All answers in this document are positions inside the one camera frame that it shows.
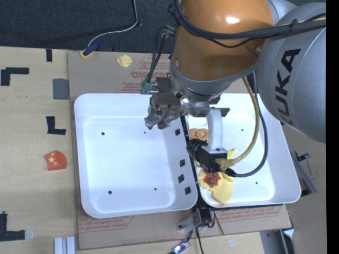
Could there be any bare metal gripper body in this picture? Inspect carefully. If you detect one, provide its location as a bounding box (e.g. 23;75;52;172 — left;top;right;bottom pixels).
149;77;222;117

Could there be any orange toy pretzel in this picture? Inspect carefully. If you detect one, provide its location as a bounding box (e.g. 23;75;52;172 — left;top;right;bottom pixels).
189;128;209;143

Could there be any white plastic tray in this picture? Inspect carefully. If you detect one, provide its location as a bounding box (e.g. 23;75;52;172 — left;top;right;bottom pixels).
73;93;199;219
185;93;302;208

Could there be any yellow crinkled toy food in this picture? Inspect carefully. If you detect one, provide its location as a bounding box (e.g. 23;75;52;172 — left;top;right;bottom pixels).
117;53;133;68

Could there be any thin black rod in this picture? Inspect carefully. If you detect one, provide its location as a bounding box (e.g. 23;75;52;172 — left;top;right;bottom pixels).
180;114;203;208

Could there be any brown cardboard board red print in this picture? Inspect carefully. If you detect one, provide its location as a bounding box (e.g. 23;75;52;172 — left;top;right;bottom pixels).
67;50;293;250

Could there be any yellow pizza slice red topping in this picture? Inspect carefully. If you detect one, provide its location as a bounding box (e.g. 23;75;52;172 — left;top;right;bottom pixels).
198;167;226;193

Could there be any yellow toy wedge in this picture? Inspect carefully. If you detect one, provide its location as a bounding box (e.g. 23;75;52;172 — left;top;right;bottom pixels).
211;174;235;205

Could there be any orange wedge with yellow stars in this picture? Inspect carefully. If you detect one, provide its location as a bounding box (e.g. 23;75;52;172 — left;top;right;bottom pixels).
44;149;68;171

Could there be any black cylinder on white bracket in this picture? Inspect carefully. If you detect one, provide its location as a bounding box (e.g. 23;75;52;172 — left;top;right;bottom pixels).
186;107;230;173

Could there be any black block with thin wires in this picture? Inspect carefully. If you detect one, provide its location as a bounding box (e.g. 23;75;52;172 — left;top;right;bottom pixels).
195;206;216;228

